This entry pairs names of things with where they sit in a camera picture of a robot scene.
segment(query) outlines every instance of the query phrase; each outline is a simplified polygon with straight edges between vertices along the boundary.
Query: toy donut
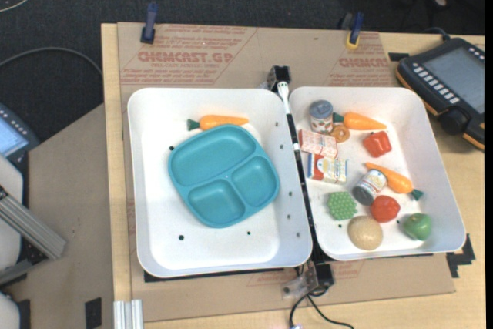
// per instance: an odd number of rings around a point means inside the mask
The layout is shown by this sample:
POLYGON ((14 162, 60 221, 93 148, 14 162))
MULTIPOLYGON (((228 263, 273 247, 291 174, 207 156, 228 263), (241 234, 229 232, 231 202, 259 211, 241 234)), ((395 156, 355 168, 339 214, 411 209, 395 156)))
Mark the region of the toy donut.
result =
POLYGON ((336 143, 343 143, 349 139, 349 129, 344 125, 336 125, 330 132, 332 137, 335 137, 336 143))

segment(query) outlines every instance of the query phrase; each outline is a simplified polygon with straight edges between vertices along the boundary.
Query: black handheld device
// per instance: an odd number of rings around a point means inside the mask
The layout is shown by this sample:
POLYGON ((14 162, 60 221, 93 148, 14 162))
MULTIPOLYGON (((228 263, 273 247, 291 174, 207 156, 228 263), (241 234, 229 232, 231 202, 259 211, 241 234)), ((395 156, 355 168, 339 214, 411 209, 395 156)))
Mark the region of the black handheld device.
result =
POLYGON ((0 155, 18 166, 25 153, 38 144, 38 137, 25 122, 0 103, 0 155))
POLYGON ((403 58, 397 79, 451 135, 485 149, 485 52, 460 38, 403 58))

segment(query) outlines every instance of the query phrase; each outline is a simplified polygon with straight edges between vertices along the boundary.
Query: blue divided plate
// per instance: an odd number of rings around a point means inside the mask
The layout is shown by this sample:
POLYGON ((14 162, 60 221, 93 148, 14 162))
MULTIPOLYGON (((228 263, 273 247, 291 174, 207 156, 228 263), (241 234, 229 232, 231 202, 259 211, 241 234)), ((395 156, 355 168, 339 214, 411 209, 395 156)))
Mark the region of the blue divided plate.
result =
POLYGON ((223 125, 181 143, 169 155, 173 185, 195 216, 210 227, 250 217, 279 193, 279 176, 244 128, 223 125))

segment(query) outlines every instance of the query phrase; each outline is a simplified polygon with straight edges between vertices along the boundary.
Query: toy carrot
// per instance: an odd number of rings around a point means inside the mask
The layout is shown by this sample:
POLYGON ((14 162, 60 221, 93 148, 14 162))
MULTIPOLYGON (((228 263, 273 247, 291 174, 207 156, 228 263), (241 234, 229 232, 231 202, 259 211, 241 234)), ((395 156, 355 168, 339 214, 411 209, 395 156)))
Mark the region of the toy carrot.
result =
POLYGON ((377 120, 362 116, 357 112, 346 112, 344 116, 334 113, 333 120, 335 123, 343 123, 348 129, 354 130, 372 130, 386 129, 387 125, 379 123, 377 120))
POLYGON ((387 185, 394 192, 397 193, 410 193, 416 200, 423 196, 420 190, 413 188, 411 180, 400 173, 394 172, 387 167, 378 166, 371 162, 366 162, 364 164, 368 169, 376 169, 381 171, 387 177, 387 185))
POLYGON ((244 125, 245 123, 248 123, 247 118, 241 118, 238 116, 209 115, 209 116, 203 116, 199 122, 194 121, 192 119, 188 119, 186 121, 186 128, 188 130, 198 129, 198 128, 201 128, 201 130, 208 130, 219 125, 232 124, 232 125, 240 126, 240 125, 244 125))

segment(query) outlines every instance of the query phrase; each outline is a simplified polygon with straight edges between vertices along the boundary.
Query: tin can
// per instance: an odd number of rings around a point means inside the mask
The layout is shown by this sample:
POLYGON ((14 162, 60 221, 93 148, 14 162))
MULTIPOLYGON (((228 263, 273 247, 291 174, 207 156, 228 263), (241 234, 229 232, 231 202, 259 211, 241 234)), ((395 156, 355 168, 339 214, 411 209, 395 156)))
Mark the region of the tin can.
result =
POLYGON ((379 170, 369 170, 354 186, 353 196, 358 202, 370 206, 376 195, 387 185, 387 177, 379 170))
POLYGON ((313 132, 328 135, 334 128, 332 104, 327 100, 317 100, 310 105, 310 127, 313 132))

